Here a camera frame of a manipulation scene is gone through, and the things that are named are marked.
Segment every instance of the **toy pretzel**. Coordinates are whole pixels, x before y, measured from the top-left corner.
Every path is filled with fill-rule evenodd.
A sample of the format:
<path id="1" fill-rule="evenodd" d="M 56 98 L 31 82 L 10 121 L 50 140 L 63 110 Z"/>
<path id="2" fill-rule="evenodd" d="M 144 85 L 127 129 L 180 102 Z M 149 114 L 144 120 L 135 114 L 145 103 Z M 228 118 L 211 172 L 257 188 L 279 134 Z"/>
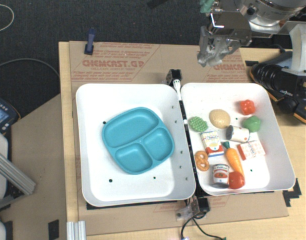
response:
<path id="1" fill-rule="evenodd" d="M 206 172 L 209 168 L 209 162 L 208 162 L 208 154 L 205 151 L 198 151 L 194 155 L 196 167 L 202 171 Z"/>

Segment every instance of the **black clip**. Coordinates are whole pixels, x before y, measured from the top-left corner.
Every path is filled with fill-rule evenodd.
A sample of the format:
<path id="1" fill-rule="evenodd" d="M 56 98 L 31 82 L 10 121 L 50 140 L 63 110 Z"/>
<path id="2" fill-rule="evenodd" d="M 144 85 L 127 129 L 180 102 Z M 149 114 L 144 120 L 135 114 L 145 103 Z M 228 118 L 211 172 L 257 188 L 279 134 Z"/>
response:
<path id="1" fill-rule="evenodd" d="M 93 41 L 95 38 L 95 29 L 90 28 L 87 33 L 87 44 L 85 45 L 84 54 L 92 55 L 93 54 Z"/>
<path id="2" fill-rule="evenodd" d="M 173 80 L 182 80 L 181 69 L 170 69 L 166 75 L 166 84 L 173 87 Z"/>
<path id="3" fill-rule="evenodd" d="M 293 191 L 283 190 L 283 196 L 287 207 L 291 207 L 292 198 L 299 198 L 302 195 L 298 179 L 296 178 L 295 180 Z"/>

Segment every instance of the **yellow food item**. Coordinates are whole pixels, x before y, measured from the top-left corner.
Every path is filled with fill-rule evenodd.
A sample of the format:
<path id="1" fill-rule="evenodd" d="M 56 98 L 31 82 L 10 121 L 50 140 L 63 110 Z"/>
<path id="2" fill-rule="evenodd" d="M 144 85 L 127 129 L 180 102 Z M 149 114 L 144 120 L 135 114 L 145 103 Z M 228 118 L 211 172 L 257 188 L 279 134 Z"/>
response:
<path id="1" fill-rule="evenodd" d="M 219 129 L 230 126 L 231 117 L 228 112 L 223 109 L 214 109 L 209 113 L 210 122 Z"/>
<path id="2" fill-rule="evenodd" d="M 198 151 L 194 155 L 196 167 L 202 171 L 206 172 L 210 168 L 210 164 L 208 161 L 208 154 L 205 151 Z"/>

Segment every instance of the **wire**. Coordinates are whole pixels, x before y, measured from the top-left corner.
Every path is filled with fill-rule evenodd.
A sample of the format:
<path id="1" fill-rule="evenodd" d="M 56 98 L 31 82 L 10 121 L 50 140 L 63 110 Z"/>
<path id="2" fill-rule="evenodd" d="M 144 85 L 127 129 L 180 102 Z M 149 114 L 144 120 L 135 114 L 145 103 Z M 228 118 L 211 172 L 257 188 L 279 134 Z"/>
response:
<path id="1" fill-rule="evenodd" d="M 49 67 L 51 70 L 53 70 L 54 73 L 60 78 L 59 73 L 56 71 L 56 69 L 54 67 L 52 67 L 50 64 L 48 64 L 48 63 L 46 63 L 42 60 L 36 59 L 36 58 L 17 58 L 17 59 L 13 59 L 13 60 L 9 60 L 7 62 L 4 62 L 4 63 L 0 64 L 0 67 L 2 67 L 4 65 L 7 65 L 7 64 L 10 64 L 10 63 L 14 63 L 14 62 L 20 62 L 20 61 L 33 61 L 33 62 L 42 63 L 42 64 L 46 65 L 47 67 Z"/>
<path id="2" fill-rule="evenodd" d="M 184 202 L 185 202 L 185 205 L 188 206 L 191 202 L 191 198 L 188 198 L 188 199 L 184 200 Z"/>
<path id="3" fill-rule="evenodd" d="M 198 229 L 199 229 L 204 235 L 206 235 L 206 236 L 208 236 L 208 237 L 210 237 L 210 238 L 216 238 L 216 239 L 219 239 L 219 240 L 223 240 L 223 238 L 221 238 L 221 237 L 219 237 L 219 236 L 212 235 L 212 234 L 208 234 L 208 233 L 204 232 L 203 229 L 200 227 L 200 225 L 197 223 L 197 221 L 196 221 L 194 218 L 192 218 L 192 219 L 193 219 L 195 225 L 198 227 Z"/>
<path id="4" fill-rule="evenodd" d="M 5 29 L 7 29 L 9 26 L 11 26 L 11 24 L 12 24 L 13 21 L 14 21 L 15 15 L 14 15 L 14 11 L 13 11 L 10 7 L 8 7 L 7 5 L 5 5 L 5 4 L 0 4 L 0 7 L 5 7 L 5 8 L 7 8 L 7 9 L 9 9 L 10 12 L 12 13 L 12 19 L 11 19 L 10 23 L 9 23 L 7 26 L 5 26 L 5 27 L 3 27 L 3 28 L 0 29 L 0 31 L 3 31 L 3 30 L 5 30 Z"/>
<path id="5" fill-rule="evenodd" d="M 195 215 L 195 216 L 193 216 L 193 217 L 191 217 L 191 218 L 189 218 L 185 223 L 184 223 L 184 225 L 182 226 L 182 228 L 181 228 L 181 233 L 180 233 L 180 236 L 181 236 L 181 240 L 182 239 L 184 239 L 184 235 L 183 235 L 183 233 L 184 233 L 184 228 L 186 227 L 186 225 L 191 221 L 191 220 L 193 220 L 193 222 L 195 223 L 195 225 L 198 227 L 198 229 L 204 234 L 204 235 L 206 235 L 206 236 L 208 236 L 208 237 L 210 237 L 210 238 L 215 238 L 215 239 L 219 239 L 219 240 L 223 240 L 223 238 L 221 238 L 221 237 L 219 237 L 219 236 L 216 236 L 216 235 L 212 235 L 212 234 L 208 234 L 208 233 L 206 233 L 205 231 L 203 231 L 203 229 L 200 227 L 200 225 L 197 223 L 197 221 L 196 220 L 200 220 L 200 219 L 202 219 L 202 218 L 204 218 L 205 216 L 206 216 L 206 212 L 203 212 L 201 215 Z"/>
<path id="6" fill-rule="evenodd" d="M 280 44 L 277 44 L 277 43 L 274 43 L 274 44 L 271 44 L 268 48 L 279 48 L 279 51 L 280 53 L 285 53 L 285 49 L 280 45 Z"/>

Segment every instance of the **white tray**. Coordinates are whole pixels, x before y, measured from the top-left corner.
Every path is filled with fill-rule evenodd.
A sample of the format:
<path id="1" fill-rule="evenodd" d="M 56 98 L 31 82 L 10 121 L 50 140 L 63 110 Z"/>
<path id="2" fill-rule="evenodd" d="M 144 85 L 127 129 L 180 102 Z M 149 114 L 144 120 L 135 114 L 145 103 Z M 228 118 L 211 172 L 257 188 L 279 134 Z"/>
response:
<path id="1" fill-rule="evenodd" d="M 196 188 L 176 92 L 165 84 L 88 83 L 76 92 L 82 193 L 96 207 L 184 200 Z M 103 122 L 137 107 L 154 111 L 170 131 L 171 157 L 142 174 L 124 172 L 101 137 Z"/>
<path id="2" fill-rule="evenodd" d="M 271 100 L 267 91 L 255 83 L 188 83 L 181 89 L 186 117 L 201 117 L 209 128 L 207 131 L 217 131 L 220 140 L 226 140 L 226 129 L 218 129 L 209 120 L 209 113 L 215 109 L 223 109 L 229 113 L 231 125 L 242 126 L 242 121 L 251 115 L 243 115 L 240 101 L 252 100 L 255 103 L 254 114 L 261 119 L 258 132 L 250 134 L 251 140 L 260 140 L 265 156 L 255 157 L 242 162 L 245 174 L 245 186 L 240 189 L 212 187 L 212 165 L 228 164 L 225 156 L 215 156 L 208 159 L 210 169 L 206 172 L 198 170 L 198 181 L 201 188 L 213 196 L 287 190 L 295 184 L 295 174 L 280 128 L 278 126 Z M 204 150 L 200 134 L 189 130 L 192 150 L 195 154 Z M 230 141 L 231 148 L 236 148 L 238 142 Z"/>

